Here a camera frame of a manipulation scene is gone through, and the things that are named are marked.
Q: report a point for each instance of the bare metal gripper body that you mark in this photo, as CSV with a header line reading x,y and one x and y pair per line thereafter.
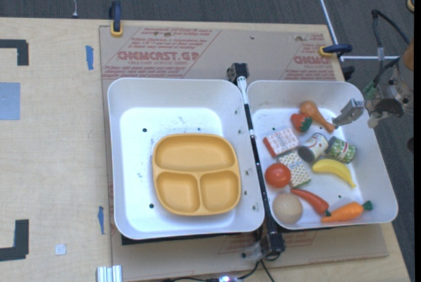
x,y
389,106

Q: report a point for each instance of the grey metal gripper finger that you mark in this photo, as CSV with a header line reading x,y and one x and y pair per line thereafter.
x,y
351,111
375,122

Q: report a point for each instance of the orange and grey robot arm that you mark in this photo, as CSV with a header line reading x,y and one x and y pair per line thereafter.
x,y
408,57

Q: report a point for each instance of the orange chicken drumstick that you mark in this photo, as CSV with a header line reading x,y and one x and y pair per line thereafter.
x,y
314,111

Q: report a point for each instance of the green can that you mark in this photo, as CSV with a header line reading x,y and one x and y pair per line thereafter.
x,y
342,149

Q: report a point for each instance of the white can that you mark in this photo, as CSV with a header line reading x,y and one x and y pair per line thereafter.
x,y
315,146

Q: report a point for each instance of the red strawberry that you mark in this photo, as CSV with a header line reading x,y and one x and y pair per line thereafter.
x,y
300,122

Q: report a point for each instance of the yellow banana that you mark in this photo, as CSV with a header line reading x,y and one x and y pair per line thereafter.
x,y
333,168

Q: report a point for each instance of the white plastic tray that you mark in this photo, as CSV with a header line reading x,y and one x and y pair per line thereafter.
x,y
375,182
131,155

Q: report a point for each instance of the red and white carton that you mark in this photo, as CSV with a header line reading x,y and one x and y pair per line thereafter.
x,y
281,142

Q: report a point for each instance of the yellow and green carton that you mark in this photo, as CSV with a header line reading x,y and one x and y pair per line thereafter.
x,y
297,170

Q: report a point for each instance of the orange carrot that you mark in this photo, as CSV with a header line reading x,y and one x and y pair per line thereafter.
x,y
345,212

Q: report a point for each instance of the red chili pepper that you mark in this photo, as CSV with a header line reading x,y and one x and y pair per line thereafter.
x,y
310,199

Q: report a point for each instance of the red tomato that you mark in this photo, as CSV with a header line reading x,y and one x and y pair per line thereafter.
x,y
277,175

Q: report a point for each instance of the thin black and white rod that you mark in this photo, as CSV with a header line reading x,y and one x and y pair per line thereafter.
x,y
255,146

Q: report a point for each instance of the beige round bread roll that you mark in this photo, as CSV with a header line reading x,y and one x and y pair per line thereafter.
x,y
287,207

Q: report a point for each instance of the brown cardboard board, red print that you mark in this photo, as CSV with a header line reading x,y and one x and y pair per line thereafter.
x,y
210,50

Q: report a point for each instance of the orange divided plate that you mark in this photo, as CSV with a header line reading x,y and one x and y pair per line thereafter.
x,y
195,172

